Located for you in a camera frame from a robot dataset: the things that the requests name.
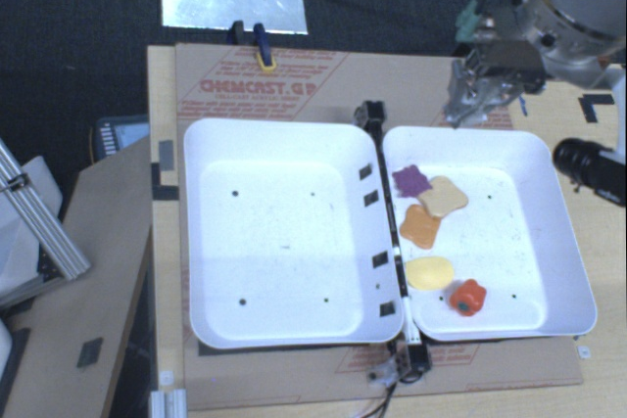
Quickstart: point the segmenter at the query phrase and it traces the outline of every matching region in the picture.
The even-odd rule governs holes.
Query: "wooden table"
[[[420,58],[423,63],[442,65],[441,58]],[[443,74],[434,85],[446,86]],[[163,138],[175,131],[175,53],[171,47],[149,49],[150,120],[152,162],[159,159]],[[583,91],[574,86],[550,83],[541,96],[525,96],[528,116],[514,102],[509,113],[514,128],[540,136],[552,149],[565,137],[580,137],[615,145],[616,107],[597,106],[599,121],[584,119],[578,98]],[[590,358],[581,360],[584,384],[570,387],[512,390],[455,395],[423,395],[392,400],[389,418],[437,417],[556,417],[621,416],[627,409],[627,326],[625,302],[625,209],[616,207],[586,188],[575,193],[564,176],[559,182],[579,242],[582,258],[592,284],[599,310],[595,329],[577,344],[588,348]],[[176,163],[161,173],[163,185],[177,185]],[[157,361],[162,374],[160,389],[182,387],[183,354],[180,289],[179,235],[172,231],[178,218],[176,203],[153,205],[155,241],[155,288],[157,314]],[[191,418],[245,417],[355,417],[371,409],[367,400],[249,407],[190,412]]]

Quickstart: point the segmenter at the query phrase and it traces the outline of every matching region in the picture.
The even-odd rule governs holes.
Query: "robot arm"
[[[599,62],[625,47],[625,13],[626,0],[512,0],[494,16],[477,16],[472,50],[453,63],[447,121],[479,123],[523,92],[542,92],[549,78],[609,87],[620,113],[616,149],[565,140],[554,160],[578,183],[625,206],[625,70]]]

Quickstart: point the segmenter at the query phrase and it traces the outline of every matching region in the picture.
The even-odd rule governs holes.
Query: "red toy tomato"
[[[468,279],[451,295],[449,303],[461,315],[470,317],[483,308],[486,289],[479,286],[474,279]]]

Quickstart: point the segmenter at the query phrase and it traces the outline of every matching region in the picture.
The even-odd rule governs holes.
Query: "purple star-shaped object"
[[[401,197],[418,197],[425,190],[432,188],[427,177],[415,165],[393,172],[392,177],[401,192]]]

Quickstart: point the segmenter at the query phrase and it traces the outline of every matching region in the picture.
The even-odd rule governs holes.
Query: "white plastic tray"
[[[449,177],[469,199],[444,217],[433,248],[401,237],[404,261],[438,255],[456,280],[445,291],[410,288],[414,321],[441,341],[576,335],[597,309],[547,146],[521,131],[397,127],[385,136],[397,225],[416,199],[400,198],[392,173],[410,164],[428,178]],[[485,304],[463,317],[448,304],[475,279]]]
[[[184,138],[190,317],[215,348],[379,343],[403,311],[371,139],[208,118]]]

